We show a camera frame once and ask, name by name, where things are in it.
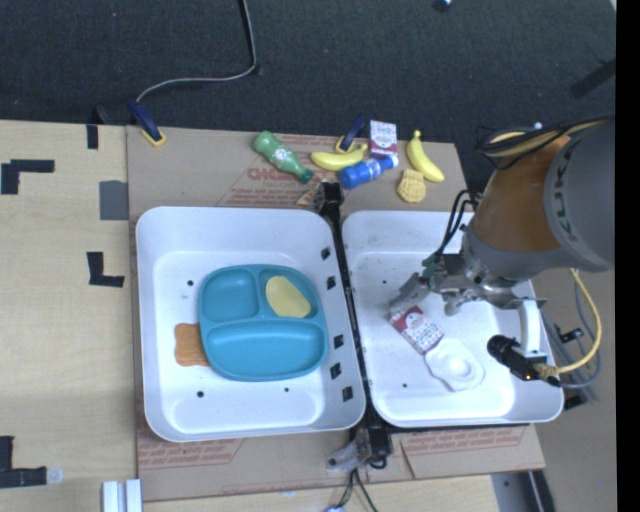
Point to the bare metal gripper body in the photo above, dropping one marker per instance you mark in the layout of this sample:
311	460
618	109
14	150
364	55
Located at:
462	277

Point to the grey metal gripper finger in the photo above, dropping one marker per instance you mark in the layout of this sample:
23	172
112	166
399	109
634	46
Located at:
455	302
412	290

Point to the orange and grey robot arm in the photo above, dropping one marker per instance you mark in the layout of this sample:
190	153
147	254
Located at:
545	210

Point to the red and white packet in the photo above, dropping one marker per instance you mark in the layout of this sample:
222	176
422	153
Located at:
417	330

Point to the white fried egg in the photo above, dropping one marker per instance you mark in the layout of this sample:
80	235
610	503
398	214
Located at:
457	365

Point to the thin black rod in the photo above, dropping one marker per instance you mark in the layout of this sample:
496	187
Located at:
347	280

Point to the yellow waffle biscuit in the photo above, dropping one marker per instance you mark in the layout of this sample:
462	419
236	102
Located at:
411	186

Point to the white plastic tray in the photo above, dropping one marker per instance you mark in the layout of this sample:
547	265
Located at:
240	410
400	400

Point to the yellow banana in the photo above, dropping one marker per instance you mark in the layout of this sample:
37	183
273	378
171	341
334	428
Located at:
422	160
337	159

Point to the yellow oval crisp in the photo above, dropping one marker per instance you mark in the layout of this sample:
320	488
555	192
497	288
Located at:
287	297

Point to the blue bottle white cap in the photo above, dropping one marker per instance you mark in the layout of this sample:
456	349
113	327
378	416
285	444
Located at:
362	172

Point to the red and white carton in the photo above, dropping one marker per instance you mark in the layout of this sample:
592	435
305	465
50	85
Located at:
383	139

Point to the blue divided plate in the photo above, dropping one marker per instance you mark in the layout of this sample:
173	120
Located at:
260	345

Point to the green bottle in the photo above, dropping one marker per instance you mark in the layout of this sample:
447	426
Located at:
280	155

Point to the orange toast slice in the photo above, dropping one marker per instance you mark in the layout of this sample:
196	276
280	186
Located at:
187	345

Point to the brown cardboard board red print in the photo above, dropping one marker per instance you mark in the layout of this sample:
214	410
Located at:
200	170

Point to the black cylinder on white bracket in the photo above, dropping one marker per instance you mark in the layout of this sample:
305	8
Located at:
515	355

